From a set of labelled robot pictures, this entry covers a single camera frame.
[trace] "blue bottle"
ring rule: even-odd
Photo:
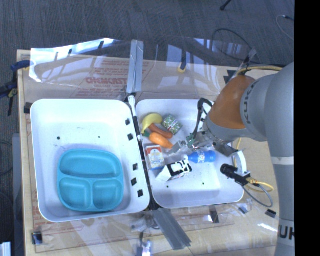
[[[212,163],[216,160],[216,153],[212,150],[196,151],[188,155],[188,160],[196,164]]]

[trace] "blue bowl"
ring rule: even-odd
[[[58,162],[57,190],[63,205],[73,211],[112,211],[124,197],[121,162],[104,150],[68,150]]]

